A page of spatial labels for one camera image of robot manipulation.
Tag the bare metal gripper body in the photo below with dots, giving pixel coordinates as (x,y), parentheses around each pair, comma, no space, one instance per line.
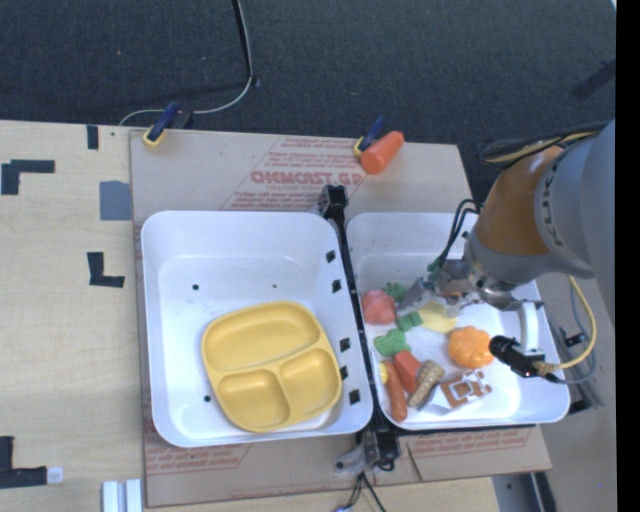
(467,282)

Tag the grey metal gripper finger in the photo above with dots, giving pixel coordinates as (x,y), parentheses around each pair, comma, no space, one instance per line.
(452,306)
(412,297)

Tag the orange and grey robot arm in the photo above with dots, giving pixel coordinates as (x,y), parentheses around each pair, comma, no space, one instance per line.
(545,210)

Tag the small green leaf toy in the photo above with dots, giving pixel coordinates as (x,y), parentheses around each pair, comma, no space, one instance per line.
(395,291)

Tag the yellow toy food slice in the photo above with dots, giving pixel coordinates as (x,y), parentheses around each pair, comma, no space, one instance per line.
(437,320)

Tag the green toy vegetable piece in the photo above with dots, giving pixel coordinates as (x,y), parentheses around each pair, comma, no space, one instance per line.
(409,321)

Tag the pink strawberry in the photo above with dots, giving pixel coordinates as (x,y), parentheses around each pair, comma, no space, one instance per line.
(378,306)

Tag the orange pumpkin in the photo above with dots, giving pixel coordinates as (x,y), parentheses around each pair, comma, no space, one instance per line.
(470,347)

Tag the thin black rod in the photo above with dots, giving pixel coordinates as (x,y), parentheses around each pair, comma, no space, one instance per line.
(356,300)

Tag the red carrot with green top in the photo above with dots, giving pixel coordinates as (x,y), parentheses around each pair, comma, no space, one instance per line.
(406,367)

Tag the small yellow toy piece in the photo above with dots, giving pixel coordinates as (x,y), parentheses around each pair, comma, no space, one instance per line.
(383,372)

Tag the tan ice cream cone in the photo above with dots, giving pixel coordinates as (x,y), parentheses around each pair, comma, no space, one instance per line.
(426,384)

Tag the white carton with orange print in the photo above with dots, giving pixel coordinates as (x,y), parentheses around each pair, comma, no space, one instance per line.
(462,391)

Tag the orange sausage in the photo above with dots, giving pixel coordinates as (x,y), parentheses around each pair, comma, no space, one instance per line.
(396,397)

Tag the white plastic tray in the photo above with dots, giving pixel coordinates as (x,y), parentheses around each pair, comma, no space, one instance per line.
(505,400)
(240,260)

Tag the orange cylinder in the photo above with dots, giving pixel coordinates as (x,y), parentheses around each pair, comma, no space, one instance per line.
(381,152)

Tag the yellow divided plate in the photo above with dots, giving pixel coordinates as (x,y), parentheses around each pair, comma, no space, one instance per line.
(272,365)

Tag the brown cardboard board red print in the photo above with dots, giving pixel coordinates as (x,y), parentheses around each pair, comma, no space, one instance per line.
(280,175)

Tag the black cylinder on white bracket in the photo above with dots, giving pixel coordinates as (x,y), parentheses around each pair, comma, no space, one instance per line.
(515,355)

